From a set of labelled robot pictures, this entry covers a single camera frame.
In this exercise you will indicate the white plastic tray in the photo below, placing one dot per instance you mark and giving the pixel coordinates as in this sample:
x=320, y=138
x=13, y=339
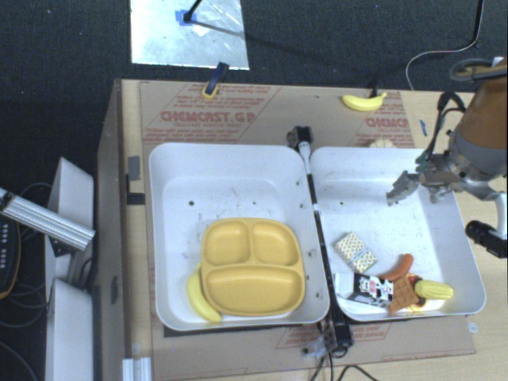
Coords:
x=230, y=189
x=365, y=208

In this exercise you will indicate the black and white milk carton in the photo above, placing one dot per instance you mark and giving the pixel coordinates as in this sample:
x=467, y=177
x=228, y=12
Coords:
x=369, y=288

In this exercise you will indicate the brown cardboard board red print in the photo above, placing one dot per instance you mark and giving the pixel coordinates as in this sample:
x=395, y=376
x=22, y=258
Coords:
x=238, y=113

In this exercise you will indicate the yellow patterned small carton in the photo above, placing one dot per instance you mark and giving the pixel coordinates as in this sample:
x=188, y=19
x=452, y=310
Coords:
x=355, y=251

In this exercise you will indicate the beige round toy bread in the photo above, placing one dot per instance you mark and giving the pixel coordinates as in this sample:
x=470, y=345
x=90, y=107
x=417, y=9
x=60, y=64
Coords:
x=383, y=143

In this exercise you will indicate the yellow divided plate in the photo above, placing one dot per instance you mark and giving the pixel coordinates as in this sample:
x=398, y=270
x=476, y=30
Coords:
x=250, y=268

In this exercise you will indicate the orange sausage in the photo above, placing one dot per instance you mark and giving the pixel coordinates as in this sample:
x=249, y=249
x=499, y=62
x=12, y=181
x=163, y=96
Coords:
x=399, y=267

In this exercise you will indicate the black cylinder on white bracket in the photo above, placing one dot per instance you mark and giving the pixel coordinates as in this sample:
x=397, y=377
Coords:
x=482, y=234

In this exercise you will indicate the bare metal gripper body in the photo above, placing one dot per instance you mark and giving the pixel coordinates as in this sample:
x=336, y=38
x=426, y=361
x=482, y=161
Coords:
x=440, y=173

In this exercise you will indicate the thin black and white rod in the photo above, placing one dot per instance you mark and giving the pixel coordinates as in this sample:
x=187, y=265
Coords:
x=317, y=212

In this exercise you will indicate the yellow banana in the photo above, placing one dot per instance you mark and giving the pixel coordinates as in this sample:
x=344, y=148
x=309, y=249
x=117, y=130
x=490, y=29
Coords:
x=198, y=298
x=361, y=102

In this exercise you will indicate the brown waffle biscuit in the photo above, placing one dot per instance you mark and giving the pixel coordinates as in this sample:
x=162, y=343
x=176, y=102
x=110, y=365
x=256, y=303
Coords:
x=402, y=294

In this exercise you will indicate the yellow corn cob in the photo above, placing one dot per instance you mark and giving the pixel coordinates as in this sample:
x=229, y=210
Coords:
x=434, y=289

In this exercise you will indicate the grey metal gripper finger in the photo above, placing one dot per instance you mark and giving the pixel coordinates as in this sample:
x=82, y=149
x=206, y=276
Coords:
x=401, y=189
x=439, y=193

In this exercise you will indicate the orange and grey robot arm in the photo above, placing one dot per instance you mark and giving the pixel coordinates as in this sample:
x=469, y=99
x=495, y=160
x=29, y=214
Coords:
x=486, y=113

